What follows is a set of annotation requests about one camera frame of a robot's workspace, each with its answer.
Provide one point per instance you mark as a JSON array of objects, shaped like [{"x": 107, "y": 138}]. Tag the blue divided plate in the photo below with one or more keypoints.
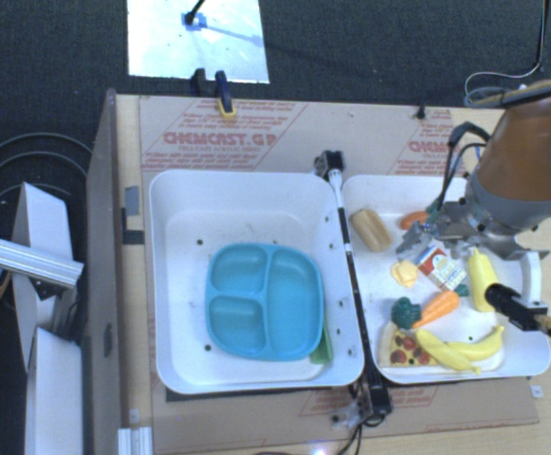
[{"x": 289, "y": 296}]

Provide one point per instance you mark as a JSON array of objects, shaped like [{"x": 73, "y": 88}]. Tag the red and white carton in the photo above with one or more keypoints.
[{"x": 443, "y": 268}]

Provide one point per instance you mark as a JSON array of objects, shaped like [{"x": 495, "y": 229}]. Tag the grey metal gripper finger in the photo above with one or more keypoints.
[
  {"x": 408, "y": 242},
  {"x": 421, "y": 251}
]

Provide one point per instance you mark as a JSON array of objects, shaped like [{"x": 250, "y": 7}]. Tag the brown cardboard board red print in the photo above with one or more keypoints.
[{"x": 256, "y": 131}]

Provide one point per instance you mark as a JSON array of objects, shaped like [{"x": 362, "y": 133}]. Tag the pale yellow toy food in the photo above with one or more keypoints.
[{"x": 404, "y": 273}]

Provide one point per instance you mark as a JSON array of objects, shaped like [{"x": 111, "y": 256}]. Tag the pizza slice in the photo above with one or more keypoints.
[{"x": 400, "y": 351}]

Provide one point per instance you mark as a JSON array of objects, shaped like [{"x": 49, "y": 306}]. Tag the thin black and white rod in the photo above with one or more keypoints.
[{"x": 348, "y": 249}]

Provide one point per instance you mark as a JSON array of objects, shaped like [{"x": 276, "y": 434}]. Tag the tan toy bread roll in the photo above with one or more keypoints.
[{"x": 371, "y": 228}]

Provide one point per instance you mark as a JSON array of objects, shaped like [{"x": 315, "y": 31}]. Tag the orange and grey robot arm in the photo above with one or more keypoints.
[{"x": 517, "y": 154}]

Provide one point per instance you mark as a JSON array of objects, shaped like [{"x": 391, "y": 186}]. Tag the orange carrot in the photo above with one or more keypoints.
[{"x": 438, "y": 307}]

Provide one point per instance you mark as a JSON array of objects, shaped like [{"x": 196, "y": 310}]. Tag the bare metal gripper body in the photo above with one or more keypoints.
[{"x": 460, "y": 228}]

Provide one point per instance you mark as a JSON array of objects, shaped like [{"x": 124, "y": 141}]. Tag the orange toy sausage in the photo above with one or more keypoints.
[{"x": 412, "y": 220}]

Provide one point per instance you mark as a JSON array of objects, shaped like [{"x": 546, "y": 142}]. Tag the white plastic tray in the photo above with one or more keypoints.
[
  {"x": 185, "y": 206},
  {"x": 517, "y": 353}
]

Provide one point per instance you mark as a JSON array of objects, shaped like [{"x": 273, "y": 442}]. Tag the green flat toy vegetable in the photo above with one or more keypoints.
[{"x": 323, "y": 351}]

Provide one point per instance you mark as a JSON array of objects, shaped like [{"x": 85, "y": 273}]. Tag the black cylinder on white bracket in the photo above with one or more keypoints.
[{"x": 509, "y": 301}]

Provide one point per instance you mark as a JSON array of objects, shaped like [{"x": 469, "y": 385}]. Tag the green broccoli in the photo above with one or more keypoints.
[{"x": 404, "y": 312}]

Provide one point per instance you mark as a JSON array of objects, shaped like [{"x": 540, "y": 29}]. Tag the yellow banana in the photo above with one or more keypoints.
[
  {"x": 483, "y": 345},
  {"x": 441, "y": 351}
]

